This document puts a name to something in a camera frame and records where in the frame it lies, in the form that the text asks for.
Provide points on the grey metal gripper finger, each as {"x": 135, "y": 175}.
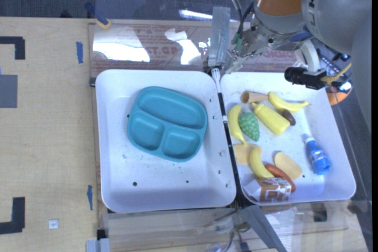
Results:
{"x": 232, "y": 54}
{"x": 234, "y": 65}

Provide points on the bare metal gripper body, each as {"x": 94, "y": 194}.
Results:
{"x": 260, "y": 42}

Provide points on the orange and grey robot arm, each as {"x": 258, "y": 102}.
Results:
{"x": 333, "y": 9}

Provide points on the tan ice cream cone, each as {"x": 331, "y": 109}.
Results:
{"x": 254, "y": 96}

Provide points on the yellow banana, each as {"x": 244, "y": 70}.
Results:
{"x": 285, "y": 104}
{"x": 234, "y": 124}
{"x": 258, "y": 165}

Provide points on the green grapes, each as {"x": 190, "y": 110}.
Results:
{"x": 250, "y": 127}

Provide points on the yellow squeeze bottle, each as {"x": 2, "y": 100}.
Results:
{"x": 271, "y": 119}

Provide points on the small brown oval toy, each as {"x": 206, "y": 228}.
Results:
{"x": 289, "y": 118}

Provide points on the blue divided plate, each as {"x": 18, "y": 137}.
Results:
{"x": 165, "y": 109}

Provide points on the yellow round chip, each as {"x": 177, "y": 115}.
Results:
{"x": 242, "y": 154}

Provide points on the white plastic tray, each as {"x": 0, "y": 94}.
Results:
{"x": 295, "y": 144}
{"x": 165, "y": 186}

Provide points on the brown cardboard board red print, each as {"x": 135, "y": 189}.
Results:
{"x": 118, "y": 63}

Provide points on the orange sausage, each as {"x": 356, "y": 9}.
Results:
{"x": 279, "y": 172}

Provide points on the blue bottle white cap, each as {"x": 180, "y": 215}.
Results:
{"x": 317, "y": 157}

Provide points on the orange and white carton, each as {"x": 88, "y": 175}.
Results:
{"x": 273, "y": 191}

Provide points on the black cylinder on white bracket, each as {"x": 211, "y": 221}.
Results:
{"x": 305, "y": 77}

